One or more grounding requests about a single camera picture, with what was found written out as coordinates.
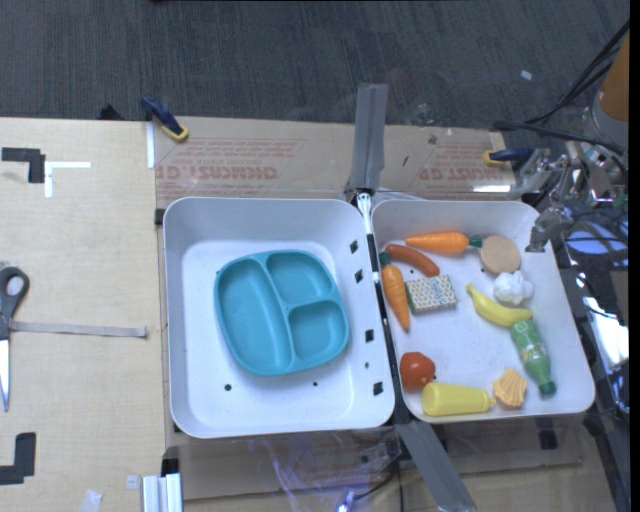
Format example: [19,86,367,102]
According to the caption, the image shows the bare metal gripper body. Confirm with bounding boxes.
[552,141,629,205]

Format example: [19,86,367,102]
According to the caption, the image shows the tan round biscuit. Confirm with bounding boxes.
[479,234,523,276]

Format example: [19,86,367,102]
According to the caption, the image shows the white garlic bulb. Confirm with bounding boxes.
[492,270,535,307]

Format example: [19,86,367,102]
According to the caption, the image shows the yellow banana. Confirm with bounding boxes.
[465,282,534,328]

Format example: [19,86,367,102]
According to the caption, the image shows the orange carrot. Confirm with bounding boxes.
[404,230,484,256]
[377,251,412,333]

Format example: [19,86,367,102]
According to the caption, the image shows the green plastic bottle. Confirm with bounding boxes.
[509,318,558,398]

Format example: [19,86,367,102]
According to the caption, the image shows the small patterned carton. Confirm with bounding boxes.
[403,273,459,316]

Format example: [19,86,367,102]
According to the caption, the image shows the red-brown sausage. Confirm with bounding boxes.
[384,242,442,278]

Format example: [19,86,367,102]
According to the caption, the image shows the white plastic tray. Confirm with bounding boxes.
[370,198,597,425]
[162,196,397,440]

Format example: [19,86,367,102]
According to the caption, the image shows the yellow ridged crisp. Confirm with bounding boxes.
[491,366,529,409]

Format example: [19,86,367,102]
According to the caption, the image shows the red tomato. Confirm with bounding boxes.
[398,351,437,392]

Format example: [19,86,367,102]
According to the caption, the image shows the yellow mustard bottle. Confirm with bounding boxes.
[420,381,498,418]

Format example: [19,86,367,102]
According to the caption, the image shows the brown cardboard board red print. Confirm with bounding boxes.
[153,116,584,501]

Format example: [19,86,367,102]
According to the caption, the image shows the blue divided plate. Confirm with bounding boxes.
[213,249,351,378]

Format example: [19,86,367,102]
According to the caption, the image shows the grey handled scissors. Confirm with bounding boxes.
[0,265,32,414]

